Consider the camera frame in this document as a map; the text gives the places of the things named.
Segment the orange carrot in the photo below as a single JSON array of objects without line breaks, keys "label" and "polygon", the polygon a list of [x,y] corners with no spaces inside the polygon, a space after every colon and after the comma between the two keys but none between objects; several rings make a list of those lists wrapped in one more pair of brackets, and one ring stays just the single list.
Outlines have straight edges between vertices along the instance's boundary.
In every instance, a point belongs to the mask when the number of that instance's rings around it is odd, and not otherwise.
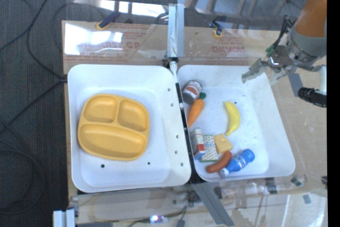
[{"label": "orange carrot", "polygon": [[190,128],[192,123],[198,118],[198,116],[202,112],[205,106],[205,103],[203,101],[205,97],[206,97],[205,93],[200,93],[200,97],[196,99],[192,104],[188,115],[188,128]]}]

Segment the brown can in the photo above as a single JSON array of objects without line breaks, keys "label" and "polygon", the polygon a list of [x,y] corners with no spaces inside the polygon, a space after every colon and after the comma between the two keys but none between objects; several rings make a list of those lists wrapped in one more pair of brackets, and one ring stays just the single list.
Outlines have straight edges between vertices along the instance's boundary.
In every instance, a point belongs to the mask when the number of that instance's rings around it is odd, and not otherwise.
[{"label": "brown can", "polygon": [[200,96],[202,90],[202,84],[200,84],[198,81],[189,81],[182,92],[183,101],[187,104],[193,104],[194,101]]}]

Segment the hot dog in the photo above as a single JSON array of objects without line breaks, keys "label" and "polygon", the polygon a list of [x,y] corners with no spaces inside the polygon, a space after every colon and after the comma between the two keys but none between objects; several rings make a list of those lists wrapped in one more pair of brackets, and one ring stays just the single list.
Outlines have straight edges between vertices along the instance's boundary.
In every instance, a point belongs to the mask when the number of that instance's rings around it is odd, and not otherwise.
[{"label": "hot dog", "polygon": [[228,165],[231,158],[232,158],[232,153],[230,151],[223,153],[221,159],[217,163],[213,165],[209,165],[207,167],[207,172],[214,173],[214,172],[220,171],[222,168]]}]

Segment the yellow banana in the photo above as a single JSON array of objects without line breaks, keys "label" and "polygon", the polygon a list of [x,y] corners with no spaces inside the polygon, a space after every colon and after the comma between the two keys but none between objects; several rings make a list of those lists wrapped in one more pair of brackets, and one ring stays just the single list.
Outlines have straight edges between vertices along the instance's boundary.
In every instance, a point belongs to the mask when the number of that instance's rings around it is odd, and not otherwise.
[{"label": "yellow banana", "polygon": [[225,107],[229,113],[229,128],[228,131],[225,133],[229,136],[232,132],[236,131],[241,123],[241,115],[239,109],[237,109],[236,105],[232,102],[226,102]]}]

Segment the dark floor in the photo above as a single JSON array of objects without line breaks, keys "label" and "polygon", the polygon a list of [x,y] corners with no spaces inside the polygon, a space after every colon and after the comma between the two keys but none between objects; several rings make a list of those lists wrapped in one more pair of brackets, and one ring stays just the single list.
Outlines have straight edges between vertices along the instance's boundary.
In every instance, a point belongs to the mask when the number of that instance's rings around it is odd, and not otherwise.
[{"label": "dark floor", "polygon": [[[262,0],[258,13],[273,11],[278,1]],[[283,10],[294,18],[304,1],[290,0]],[[0,226],[51,226],[53,211],[69,201],[61,20],[98,14],[66,0],[0,0],[0,17]]]}]

